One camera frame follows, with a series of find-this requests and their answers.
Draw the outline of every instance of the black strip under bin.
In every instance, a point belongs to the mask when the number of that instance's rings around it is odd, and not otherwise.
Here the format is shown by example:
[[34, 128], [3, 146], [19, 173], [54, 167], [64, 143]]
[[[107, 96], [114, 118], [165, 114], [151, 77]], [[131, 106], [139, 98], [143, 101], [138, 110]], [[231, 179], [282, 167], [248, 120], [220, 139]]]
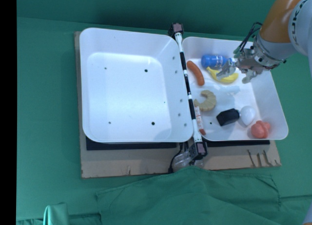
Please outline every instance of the black strip under bin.
[[[269, 140], [235, 140], [235, 141], [209, 141], [203, 138], [203, 142], [207, 143], [207, 147], [229, 147], [229, 146], [253, 146], [253, 145], [269, 145]], [[91, 140], [86, 136], [87, 150], [137, 150], [137, 149], [170, 149], [176, 148], [178, 143], [125, 143], [111, 144], [99, 143]]]

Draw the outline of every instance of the white egg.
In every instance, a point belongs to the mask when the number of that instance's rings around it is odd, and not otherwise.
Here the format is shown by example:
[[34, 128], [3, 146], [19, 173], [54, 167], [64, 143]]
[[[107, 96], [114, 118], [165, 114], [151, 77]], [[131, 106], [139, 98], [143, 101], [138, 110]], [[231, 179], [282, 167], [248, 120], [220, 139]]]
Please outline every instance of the white egg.
[[251, 106], [244, 106], [240, 110], [240, 118], [242, 119], [243, 123], [248, 126], [252, 123], [255, 117], [255, 109]]

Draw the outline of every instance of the yellow banana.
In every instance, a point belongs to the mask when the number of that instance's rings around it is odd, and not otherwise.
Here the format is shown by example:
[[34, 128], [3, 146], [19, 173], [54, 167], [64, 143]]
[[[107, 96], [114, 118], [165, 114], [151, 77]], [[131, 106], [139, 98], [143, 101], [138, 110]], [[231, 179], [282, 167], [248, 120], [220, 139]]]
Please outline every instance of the yellow banana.
[[233, 81], [235, 81], [235, 80], [238, 78], [238, 73], [234, 73], [234, 74], [232, 74], [232, 75], [230, 75], [230, 76], [221, 78], [221, 79], [219, 80], [219, 79], [217, 79], [217, 77], [216, 77], [216, 74], [219, 73], [218, 70], [211, 69], [210, 67], [207, 67], [206, 69], [210, 72], [212, 78], [214, 78], [214, 80], [219, 81], [219, 82], [223, 82], [223, 83], [232, 83]]

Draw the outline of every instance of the green cloth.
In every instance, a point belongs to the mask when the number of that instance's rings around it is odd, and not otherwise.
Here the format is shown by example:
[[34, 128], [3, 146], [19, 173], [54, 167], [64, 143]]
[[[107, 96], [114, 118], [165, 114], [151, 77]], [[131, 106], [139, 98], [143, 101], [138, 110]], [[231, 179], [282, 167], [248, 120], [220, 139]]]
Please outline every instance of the green cloth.
[[97, 203], [103, 225], [293, 225], [306, 213], [282, 208], [271, 176], [196, 167], [99, 191]]

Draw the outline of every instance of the blue bottle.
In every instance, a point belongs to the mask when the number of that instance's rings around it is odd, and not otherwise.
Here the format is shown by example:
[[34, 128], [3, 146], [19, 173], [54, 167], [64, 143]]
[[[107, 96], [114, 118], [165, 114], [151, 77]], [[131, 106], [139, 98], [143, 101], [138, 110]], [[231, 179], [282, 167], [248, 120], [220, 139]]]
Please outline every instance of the blue bottle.
[[229, 59], [218, 55], [203, 55], [201, 65], [204, 68], [221, 68]]

